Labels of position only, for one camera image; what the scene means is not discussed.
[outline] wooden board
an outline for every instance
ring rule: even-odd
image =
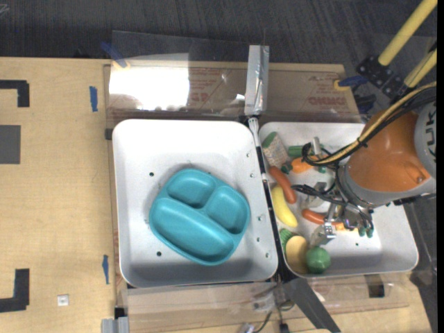
[[[0,314],[2,332],[100,332],[101,319],[114,316],[107,62],[0,58],[0,79],[31,88],[29,108],[0,90],[0,124],[22,127],[21,164],[0,164],[0,298],[12,296],[16,268],[30,269],[31,286],[26,311]],[[69,306],[58,306],[62,294]]]

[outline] green ball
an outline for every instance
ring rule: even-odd
[[[307,251],[307,266],[311,274],[322,274],[331,264],[330,254],[324,248],[314,247]]]

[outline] metal bracket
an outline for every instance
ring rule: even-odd
[[[381,65],[375,55],[368,57],[359,64],[356,71],[365,76],[368,81],[390,99],[395,99],[407,89],[403,79],[389,67]]]
[[[244,108],[247,116],[266,110],[269,59],[268,46],[250,46]]]
[[[130,325],[128,317],[121,317],[117,320],[107,318],[102,320],[101,333],[129,333]]]
[[[310,246],[320,246],[327,244],[329,241],[336,238],[336,234],[333,231],[333,216],[335,214],[337,205],[331,203],[328,208],[327,216],[323,225],[318,226],[310,239]]]

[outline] yellow pole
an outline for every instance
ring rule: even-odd
[[[422,0],[418,7],[410,15],[390,44],[385,48],[378,58],[381,65],[387,66],[394,57],[400,52],[402,47],[410,40],[410,37],[421,26],[424,20],[438,5],[438,0]]]
[[[404,84],[410,88],[414,88],[427,73],[432,70],[438,60],[438,49],[428,53],[419,64],[405,78]]]

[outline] yellow banana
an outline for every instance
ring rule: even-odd
[[[284,190],[276,186],[271,190],[271,200],[277,218],[289,227],[298,227],[298,221],[293,212],[289,209],[284,197]]]

